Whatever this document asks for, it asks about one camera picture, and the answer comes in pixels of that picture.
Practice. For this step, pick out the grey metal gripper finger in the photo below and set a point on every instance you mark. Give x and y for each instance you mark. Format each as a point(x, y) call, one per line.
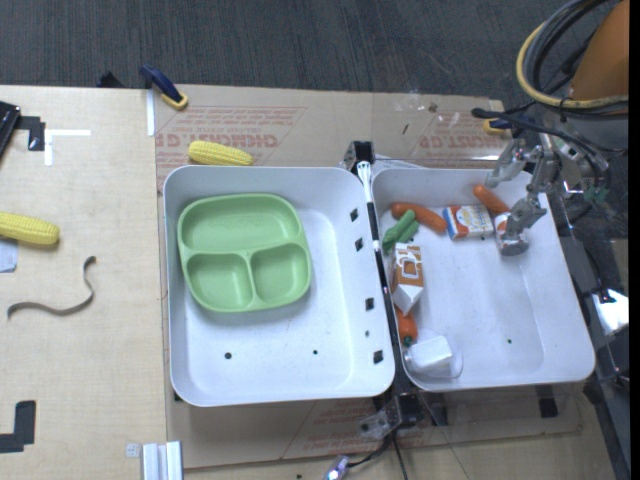
point(527, 213)
point(509, 162)

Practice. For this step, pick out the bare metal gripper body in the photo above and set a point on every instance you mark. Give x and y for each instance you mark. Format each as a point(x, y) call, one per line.
point(570, 160)

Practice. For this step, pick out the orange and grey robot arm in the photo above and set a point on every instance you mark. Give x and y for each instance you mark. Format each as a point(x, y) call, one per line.
point(602, 58)

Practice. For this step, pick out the red and white small can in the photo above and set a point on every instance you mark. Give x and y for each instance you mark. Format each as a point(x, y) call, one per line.
point(515, 248)

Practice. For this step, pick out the short orange sausage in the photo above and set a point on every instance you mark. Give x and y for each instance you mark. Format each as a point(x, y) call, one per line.
point(490, 199)

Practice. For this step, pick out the small orange and white carton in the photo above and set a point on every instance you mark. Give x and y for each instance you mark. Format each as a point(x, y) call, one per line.
point(470, 221)

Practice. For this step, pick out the long orange sausage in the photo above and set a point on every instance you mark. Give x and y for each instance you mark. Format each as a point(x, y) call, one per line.
point(425, 217)

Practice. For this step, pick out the white plastic tray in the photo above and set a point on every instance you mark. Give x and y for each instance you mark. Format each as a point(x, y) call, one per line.
point(500, 318)
point(310, 368)

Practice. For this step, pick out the green bean pods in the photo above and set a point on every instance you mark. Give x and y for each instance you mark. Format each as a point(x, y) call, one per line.
point(400, 230)

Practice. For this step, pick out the tall orange and white carton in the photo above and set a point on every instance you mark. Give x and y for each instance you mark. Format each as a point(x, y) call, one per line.
point(407, 278)

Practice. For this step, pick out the thin black and white rod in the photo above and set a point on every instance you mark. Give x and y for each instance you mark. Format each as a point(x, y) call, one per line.
point(372, 218)

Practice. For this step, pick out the orange carrot with green top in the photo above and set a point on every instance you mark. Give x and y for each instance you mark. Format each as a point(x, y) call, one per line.
point(406, 325)

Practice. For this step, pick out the brown cardboard board red print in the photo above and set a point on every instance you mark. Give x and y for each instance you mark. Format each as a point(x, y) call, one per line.
point(320, 118)

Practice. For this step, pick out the green divided plate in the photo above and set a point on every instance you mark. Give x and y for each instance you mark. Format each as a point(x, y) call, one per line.
point(235, 228)

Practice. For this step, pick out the yellow corn cob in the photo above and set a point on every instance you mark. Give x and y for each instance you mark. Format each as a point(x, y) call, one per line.
point(27, 228)
point(220, 153)

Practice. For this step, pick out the grey curled strip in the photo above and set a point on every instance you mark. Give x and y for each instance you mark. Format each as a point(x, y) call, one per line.
point(87, 293)

